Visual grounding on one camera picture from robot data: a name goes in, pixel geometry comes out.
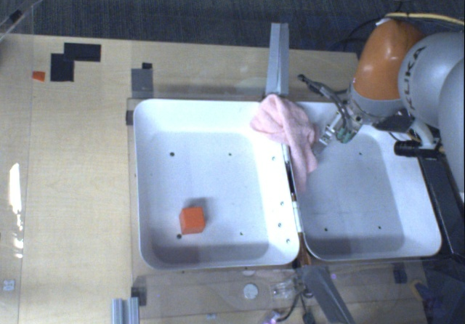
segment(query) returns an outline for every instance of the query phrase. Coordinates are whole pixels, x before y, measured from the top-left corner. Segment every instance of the wooden table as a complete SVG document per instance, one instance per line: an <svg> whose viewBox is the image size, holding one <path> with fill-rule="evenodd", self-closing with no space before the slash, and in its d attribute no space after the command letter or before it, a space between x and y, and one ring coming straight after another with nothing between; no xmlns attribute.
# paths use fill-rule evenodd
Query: wooden table
<svg viewBox="0 0 465 324"><path fill-rule="evenodd" d="M50 82L51 53L62 53L65 42L101 44L101 62L76 62L73 83ZM48 36L35 36L34 49L34 70L47 77L33 85L20 323L109 323L111 300L129 298L133 278L125 124L131 68L152 63L159 93L234 94L264 86L268 49ZM357 60L354 54L293 50L290 65L290 99L309 100L298 73L345 89ZM382 323L390 311L391 323L405 312L415 323L426 322L406 285L395 286L392 275L372 271L377 284L351 280L344 283L346 295L341 293L358 320ZM202 297L193 299L201 304ZM315 300L310 304L324 323ZM263 314L143 323L254 324ZM301 317L296 309L287 323L300 323Z"/></svg>

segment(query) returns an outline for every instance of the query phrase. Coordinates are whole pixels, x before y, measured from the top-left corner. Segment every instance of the transparent acrylic panel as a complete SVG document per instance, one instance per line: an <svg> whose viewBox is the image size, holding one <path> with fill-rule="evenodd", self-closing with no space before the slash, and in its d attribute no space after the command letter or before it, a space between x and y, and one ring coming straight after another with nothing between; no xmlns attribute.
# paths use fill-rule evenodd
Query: transparent acrylic panel
<svg viewBox="0 0 465 324"><path fill-rule="evenodd" d="M0 0L0 317L17 323L31 129L33 6Z"/></svg>

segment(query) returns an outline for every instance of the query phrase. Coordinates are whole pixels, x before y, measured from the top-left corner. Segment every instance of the orange block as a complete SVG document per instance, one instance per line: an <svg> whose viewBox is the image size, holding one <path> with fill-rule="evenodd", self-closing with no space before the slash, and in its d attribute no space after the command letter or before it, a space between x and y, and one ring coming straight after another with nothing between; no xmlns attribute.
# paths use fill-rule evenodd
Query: orange block
<svg viewBox="0 0 465 324"><path fill-rule="evenodd" d="M198 234L205 228L205 217L201 206L193 206L191 208L183 208L179 215L181 222L181 233Z"/></svg>
<svg viewBox="0 0 465 324"><path fill-rule="evenodd" d="M32 78L37 81L44 82L45 81L45 72L43 71L33 71Z"/></svg>

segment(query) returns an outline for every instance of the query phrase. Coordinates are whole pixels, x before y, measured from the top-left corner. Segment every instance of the pink cloth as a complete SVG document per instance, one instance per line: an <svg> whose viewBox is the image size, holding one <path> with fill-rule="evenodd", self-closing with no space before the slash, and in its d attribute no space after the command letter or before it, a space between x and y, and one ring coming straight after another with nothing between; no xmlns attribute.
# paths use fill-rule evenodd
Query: pink cloth
<svg viewBox="0 0 465 324"><path fill-rule="evenodd" d="M270 94L260 103L250 126L271 140L290 147L296 189L304 191L307 174L317 167L312 145L318 140L318 127L310 123L304 110L291 101Z"/></svg>

